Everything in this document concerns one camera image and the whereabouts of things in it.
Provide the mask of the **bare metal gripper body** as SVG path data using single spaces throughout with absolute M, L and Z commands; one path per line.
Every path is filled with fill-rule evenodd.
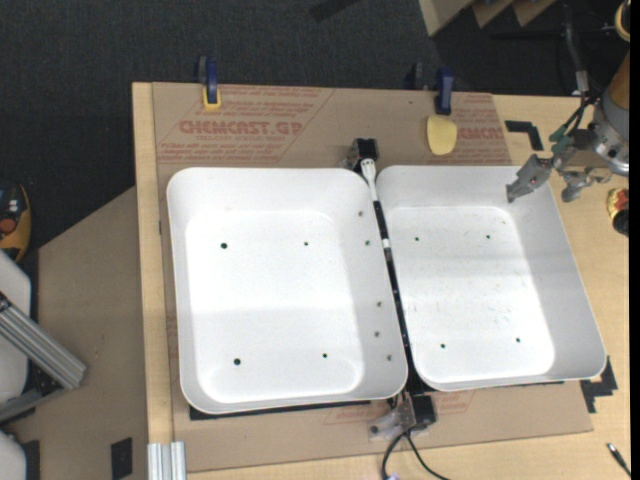
M 563 135 L 551 147 L 557 170 L 608 169 L 619 176 L 629 175 L 628 143 L 607 138 L 592 129 L 578 129 Z

